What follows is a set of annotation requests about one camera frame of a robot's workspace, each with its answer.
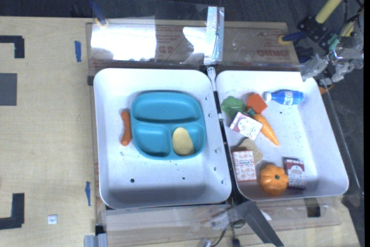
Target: yellow potato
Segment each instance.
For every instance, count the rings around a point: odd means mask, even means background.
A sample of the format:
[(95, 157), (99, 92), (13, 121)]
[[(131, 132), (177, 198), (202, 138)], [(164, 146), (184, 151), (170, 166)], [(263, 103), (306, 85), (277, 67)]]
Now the yellow potato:
[(185, 128), (177, 128), (172, 134), (172, 146), (179, 156), (190, 156), (195, 153), (189, 132)]

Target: small milk carton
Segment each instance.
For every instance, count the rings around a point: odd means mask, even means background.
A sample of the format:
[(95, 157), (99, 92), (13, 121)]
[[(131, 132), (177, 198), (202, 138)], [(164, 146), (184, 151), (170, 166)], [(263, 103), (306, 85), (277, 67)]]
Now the small milk carton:
[(243, 150), (241, 152), (232, 152), (231, 154), (237, 181), (257, 180), (253, 152), (251, 150)]
[(255, 140), (262, 126), (257, 120), (238, 112), (230, 125), (230, 129)]

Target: black square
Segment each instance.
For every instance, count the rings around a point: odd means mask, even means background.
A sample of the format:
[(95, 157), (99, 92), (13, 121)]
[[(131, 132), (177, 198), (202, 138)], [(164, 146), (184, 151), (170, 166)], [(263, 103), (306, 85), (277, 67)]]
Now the black square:
[(17, 105), (17, 74), (0, 73), (0, 106)]

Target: orange sausage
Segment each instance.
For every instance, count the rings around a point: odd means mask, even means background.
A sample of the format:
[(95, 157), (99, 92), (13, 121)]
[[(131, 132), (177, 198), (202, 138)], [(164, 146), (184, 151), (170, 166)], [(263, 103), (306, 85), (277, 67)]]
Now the orange sausage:
[(123, 146), (127, 146), (129, 142), (132, 139), (132, 134), (131, 134), (131, 120), (130, 120), (130, 114), (128, 110), (124, 110), (121, 112), (121, 118), (123, 120), (123, 136), (121, 139), (121, 144)]

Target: toy carrot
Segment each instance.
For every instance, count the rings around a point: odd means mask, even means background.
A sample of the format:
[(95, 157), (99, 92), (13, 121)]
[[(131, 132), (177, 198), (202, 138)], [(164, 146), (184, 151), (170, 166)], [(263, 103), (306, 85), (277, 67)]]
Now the toy carrot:
[(254, 118), (255, 120), (259, 121), (261, 124), (263, 124), (262, 126), (262, 129), (261, 129), (261, 132), (269, 139), (272, 141), (272, 143), (274, 143), (275, 145), (279, 146), (280, 143), (279, 143), (279, 140), (278, 138), (276, 137), (275, 135), (275, 132), (273, 131), (273, 129), (271, 128), (270, 124), (268, 123), (267, 119), (259, 114), (259, 113), (256, 113), (253, 108), (249, 108), (248, 111), (247, 111), (247, 114), (249, 116), (251, 116), (252, 118)]

